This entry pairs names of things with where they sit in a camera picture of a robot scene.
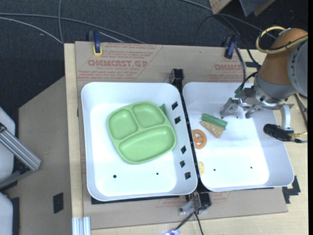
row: green divided dish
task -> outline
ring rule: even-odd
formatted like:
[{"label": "green divided dish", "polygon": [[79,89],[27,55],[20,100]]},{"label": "green divided dish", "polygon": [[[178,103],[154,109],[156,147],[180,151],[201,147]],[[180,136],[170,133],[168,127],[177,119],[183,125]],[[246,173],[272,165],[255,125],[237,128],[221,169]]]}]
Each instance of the green divided dish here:
[{"label": "green divided dish", "polygon": [[176,134],[165,113],[152,102],[127,105],[109,115],[110,138],[120,156],[131,164],[156,159],[176,145]]}]

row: black hole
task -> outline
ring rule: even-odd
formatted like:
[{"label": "black hole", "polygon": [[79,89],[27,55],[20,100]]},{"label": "black hole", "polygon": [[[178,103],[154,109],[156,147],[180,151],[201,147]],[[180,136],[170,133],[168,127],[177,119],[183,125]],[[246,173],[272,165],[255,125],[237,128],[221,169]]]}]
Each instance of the black hole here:
[{"label": "black hole", "polygon": [[182,154],[184,154],[186,151],[186,146],[184,145],[180,150],[181,150]]},{"label": "black hole", "polygon": [[185,166],[185,161],[183,160],[180,162],[180,167],[183,168],[184,166]]},{"label": "black hole", "polygon": [[191,173],[190,172],[186,172],[185,173],[185,179],[188,179],[188,178],[190,178],[191,177]]},{"label": "black hole", "polygon": [[175,124],[178,124],[180,122],[180,117],[175,118]]},{"label": "black hole", "polygon": [[172,110],[174,110],[177,106],[178,106],[177,102],[175,102],[174,104],[172,104]]}]

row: green plate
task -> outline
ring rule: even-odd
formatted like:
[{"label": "green plate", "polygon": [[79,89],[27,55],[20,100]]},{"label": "green plate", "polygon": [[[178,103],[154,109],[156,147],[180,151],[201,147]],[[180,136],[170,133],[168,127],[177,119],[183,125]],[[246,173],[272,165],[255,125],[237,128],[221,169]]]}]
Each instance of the green plate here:
[{"label": "green plate", "polygon": [[112,112],[107,127],[117,152],[131,164],[156,159],[176,145],[170,121],[152,102],[138,102]]}]

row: white object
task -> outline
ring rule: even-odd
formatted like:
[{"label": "white object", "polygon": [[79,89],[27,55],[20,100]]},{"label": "white object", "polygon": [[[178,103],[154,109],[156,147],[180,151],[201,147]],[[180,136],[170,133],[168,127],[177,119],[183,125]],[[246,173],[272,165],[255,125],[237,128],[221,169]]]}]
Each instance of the white object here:
[{"label": "white object", "polygon": [[196,149],[204,167],[202,183],[211,191],[290,185],[294,174],[284,143],[263,133],[265,124],[277,124],[272,110],[247,119],[237,109],[224,118],[228,124],[220,138],[200,124],[203,113],[221,118],[220,110],[239,85],[192,82],[183,88],[191,129],[201,129],[207,136],[206,146]]},{"label": "white object", "polygon": [[[180,94],[166,83],[88,83],[81,92],[85,131],[87,187],[97,200],[187,195],[198,179]],[[143,164],[129,164],[117,153],[107,130],[110,113],[126,105],[150,101],[165,104],[177,136],[176,147]]]},{"label": "white object", "polygon": [[13,204],[0,192],[0,235],[12,235]]},{"label": "white object", "polygon": [[[0,122],[11,132],[15,133],[15,123],[0,107]],[[0,143],[0,182],[12,174],[14,155]]]}]

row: pretzel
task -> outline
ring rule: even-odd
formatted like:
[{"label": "pretzel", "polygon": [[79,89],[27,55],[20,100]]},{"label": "pretzel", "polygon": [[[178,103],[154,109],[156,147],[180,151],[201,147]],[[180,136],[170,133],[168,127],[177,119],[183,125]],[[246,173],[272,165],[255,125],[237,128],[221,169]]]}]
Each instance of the pretzel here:
[{"label": "pretzel", "polygon": [[202,149],[206,145],[206,135],[203,133],[202,130],[193,130],[192,137],[194,139],[195,147],[197,149]]}]

